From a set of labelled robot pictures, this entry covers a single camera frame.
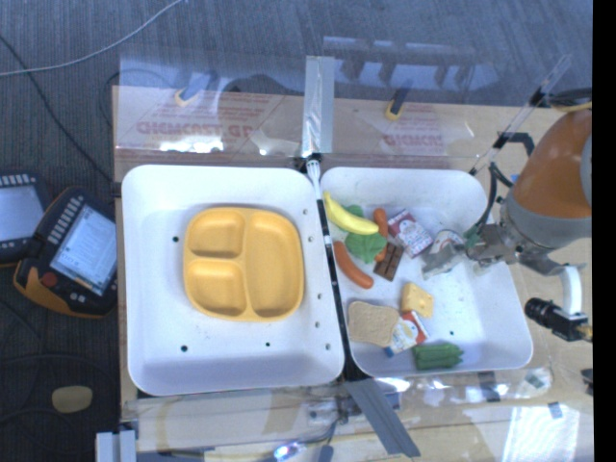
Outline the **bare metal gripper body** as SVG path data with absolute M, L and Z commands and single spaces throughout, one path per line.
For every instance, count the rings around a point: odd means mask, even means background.
M 524 250 L 524 243 L 503 223 L 473 226 L 465 233 L 465 238 L 466 255 L 483 267 L 499 262 L 513 264 Z

